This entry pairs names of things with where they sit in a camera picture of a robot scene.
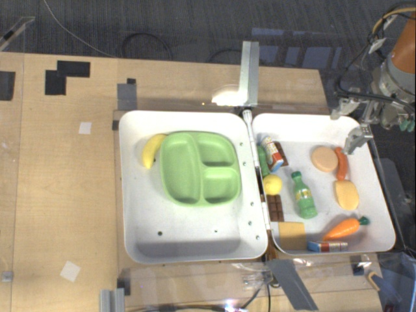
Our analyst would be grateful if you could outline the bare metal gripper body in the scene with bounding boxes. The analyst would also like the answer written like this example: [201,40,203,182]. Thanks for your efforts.
[359,89,416,131]

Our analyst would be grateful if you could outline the orange sausage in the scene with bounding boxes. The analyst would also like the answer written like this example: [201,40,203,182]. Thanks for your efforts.
[334,146,350,182]

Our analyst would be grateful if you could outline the white plastic tray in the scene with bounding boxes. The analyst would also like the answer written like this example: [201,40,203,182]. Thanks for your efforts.
[252,112,397,257]
[118,109,269,265]

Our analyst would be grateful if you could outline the round tan biscuit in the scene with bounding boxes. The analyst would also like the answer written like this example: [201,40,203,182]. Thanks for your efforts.
[311,146,340,174]

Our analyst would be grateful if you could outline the yellow bread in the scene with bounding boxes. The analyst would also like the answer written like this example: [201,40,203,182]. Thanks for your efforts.
[334,179,361,212]

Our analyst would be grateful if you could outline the green bottle with yellow label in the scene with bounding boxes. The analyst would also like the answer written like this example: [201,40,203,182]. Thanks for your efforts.
[290,170,319,220]

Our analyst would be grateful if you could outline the white and red carton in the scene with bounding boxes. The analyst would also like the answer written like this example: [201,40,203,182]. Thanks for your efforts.
[259,135,285,172]

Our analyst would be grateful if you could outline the orange carrot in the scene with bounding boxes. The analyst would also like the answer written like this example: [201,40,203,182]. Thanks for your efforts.
[322,215,371,242]

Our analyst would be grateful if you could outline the yellow lemon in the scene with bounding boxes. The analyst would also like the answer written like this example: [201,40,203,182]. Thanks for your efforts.
[262,173,283,196]

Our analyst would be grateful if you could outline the small green bottle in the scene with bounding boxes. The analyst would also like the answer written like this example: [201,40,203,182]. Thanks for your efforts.
[256,144,271,179]

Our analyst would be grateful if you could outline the thin black and white rod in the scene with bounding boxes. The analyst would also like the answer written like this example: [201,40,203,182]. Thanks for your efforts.
[242,109,272,231]

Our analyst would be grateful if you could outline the tan square cracker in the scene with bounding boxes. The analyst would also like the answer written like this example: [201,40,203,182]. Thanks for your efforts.
[278,221,308,252]

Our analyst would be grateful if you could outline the green divided plate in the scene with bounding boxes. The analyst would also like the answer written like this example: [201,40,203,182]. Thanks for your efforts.
[159,131,242,207]

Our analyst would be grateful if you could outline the yellow banana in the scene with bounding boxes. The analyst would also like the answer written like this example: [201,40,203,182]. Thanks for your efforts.
[141,133,168,170]

